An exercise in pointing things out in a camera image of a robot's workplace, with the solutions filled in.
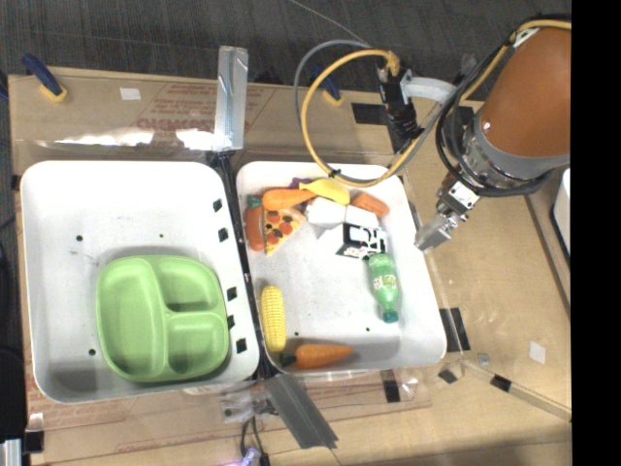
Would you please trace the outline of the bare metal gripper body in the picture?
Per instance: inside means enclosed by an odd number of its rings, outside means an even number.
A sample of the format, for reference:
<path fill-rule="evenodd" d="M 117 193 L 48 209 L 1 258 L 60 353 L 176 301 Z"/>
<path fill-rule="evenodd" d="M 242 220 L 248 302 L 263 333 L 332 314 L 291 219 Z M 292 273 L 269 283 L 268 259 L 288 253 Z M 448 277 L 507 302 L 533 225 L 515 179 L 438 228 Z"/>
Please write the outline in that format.
<path fill-rule="evenodd" d="M 510 190 L 510 178 L 491 159 L 497 151 L 485 136 L 436 140 L 441 162 L 448 173 L 438 193 L 437 213 L 453 225 L 466 220 L 480 197 L 500 197 Z"/>

